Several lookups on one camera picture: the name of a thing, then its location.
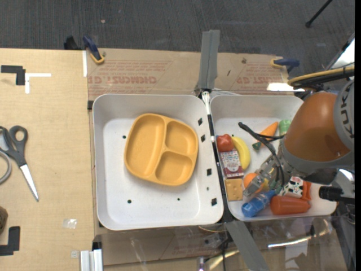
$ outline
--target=dark floor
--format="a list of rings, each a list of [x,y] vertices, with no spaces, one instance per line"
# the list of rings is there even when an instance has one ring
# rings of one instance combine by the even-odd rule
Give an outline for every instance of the dark floor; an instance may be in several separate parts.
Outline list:
[[[355,32],[355,0],[0,0],[0,47],[82,46],[200,51],[201,34],[221,31],[219,52],[300,61],[292,75],[324,69]]]

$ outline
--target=metal ring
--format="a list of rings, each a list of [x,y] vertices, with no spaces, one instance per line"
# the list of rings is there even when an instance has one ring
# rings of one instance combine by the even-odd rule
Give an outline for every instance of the metal ring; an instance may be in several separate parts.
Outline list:
[[[10,161],[10,158],[7,156],[7,154],[5,154],[2,151],[0,151],[0,156],[2,156],[7,163],[7,170],[6,170],[5,174],[0,178],[0,184],[2,184],[9,178],[9,176],[11,174],[11,161]]]

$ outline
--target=scissors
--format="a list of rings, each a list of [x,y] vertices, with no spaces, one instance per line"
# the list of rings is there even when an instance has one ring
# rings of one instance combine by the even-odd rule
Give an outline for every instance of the scissors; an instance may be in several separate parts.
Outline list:
[[[16,138],[17,132],[23,133],[22,139]],[[3,135],[5,146],[0,145],[0,151],[4,152],[16,161],[17,165],[23,172],[23,175],[28,183],[31,192],[35,197],[35,200],[39,202],[39,196],[36,192],[33,178],[30,174],[27,161],[24,157],[25,143],[28,140],[28,131],[20,125],[15,125],[10,130],[7,130],[3,126],[0,126],[0,135],[1,134]]]

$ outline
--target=blue plastic bottle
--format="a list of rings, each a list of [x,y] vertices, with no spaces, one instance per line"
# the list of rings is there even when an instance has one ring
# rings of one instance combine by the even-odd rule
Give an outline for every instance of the blue plastic bottle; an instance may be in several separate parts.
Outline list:
[[[242,205],[242,213],[245,217],[254,217],[259,211],[266,208],[272,199],[276,195],[275,190],[268,192],[260,192],[252,200]]]

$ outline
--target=orange carrot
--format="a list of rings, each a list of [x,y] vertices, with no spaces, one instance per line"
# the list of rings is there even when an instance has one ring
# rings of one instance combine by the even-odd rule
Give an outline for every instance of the orange carrot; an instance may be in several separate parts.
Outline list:
[[[263,131],[261,131],[259,134],[263,136],[274,136],[278,127],[278,121],[275,121],[273,124],[270,124],[268,127],[266,127]],[[263,145],[261,142],[256,142],[252,145],[252,147],[255,150],[259,150],[259,148]]]

